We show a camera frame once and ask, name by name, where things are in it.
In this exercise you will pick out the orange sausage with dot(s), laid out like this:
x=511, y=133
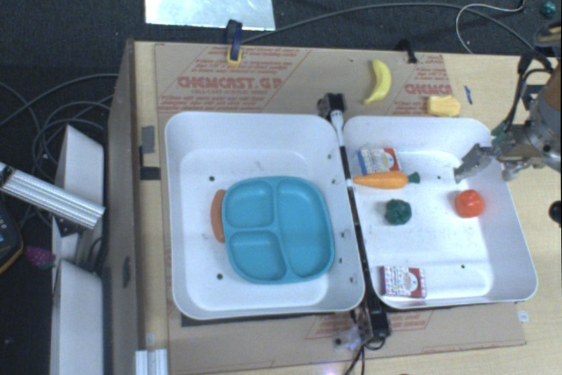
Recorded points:
x=216, y=215

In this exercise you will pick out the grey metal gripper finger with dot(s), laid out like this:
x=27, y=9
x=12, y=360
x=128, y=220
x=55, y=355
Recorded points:
x=472, y=162
x=511, y=172

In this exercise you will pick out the orange carrot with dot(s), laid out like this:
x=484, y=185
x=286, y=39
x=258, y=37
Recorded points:
x=379, y=180

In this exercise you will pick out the small white and red carton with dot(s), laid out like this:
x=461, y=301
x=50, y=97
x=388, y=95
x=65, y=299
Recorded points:
x=403, y=282
x=377, y=159

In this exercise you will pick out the orange round toy fruit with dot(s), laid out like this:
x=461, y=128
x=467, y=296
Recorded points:
x=469, y=204

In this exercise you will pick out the purple grapes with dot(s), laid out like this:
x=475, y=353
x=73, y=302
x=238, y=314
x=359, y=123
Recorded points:
x=39, y=257

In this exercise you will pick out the yellow banana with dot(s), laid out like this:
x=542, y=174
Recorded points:
x=382, y=81

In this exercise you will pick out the thin black and white rod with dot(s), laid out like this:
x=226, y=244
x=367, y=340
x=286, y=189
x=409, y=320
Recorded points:
x=351, y=189

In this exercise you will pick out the black cylinder on white bracket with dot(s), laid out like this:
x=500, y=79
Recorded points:
x=556, y=211

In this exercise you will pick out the green broccoli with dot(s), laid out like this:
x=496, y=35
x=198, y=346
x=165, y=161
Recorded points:
x=398, y=211

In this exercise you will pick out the blue divided plate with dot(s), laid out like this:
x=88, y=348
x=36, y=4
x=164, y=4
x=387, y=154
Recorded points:
x=281, y=232

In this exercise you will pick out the yellow toy bread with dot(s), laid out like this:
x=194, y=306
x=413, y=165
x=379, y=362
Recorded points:
x=443, y=106

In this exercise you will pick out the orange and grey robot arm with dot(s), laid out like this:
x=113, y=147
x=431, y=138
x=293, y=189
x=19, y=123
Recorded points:
x=552, y=94

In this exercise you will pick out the white plastic tray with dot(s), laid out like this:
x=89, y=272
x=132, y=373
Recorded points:
x=246, y=145
x=439, y=246

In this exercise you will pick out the brown cardboard board red print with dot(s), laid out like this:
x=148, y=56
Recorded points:
x=246, y=83

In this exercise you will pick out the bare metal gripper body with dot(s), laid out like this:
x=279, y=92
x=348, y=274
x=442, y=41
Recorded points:
x=524, y=142

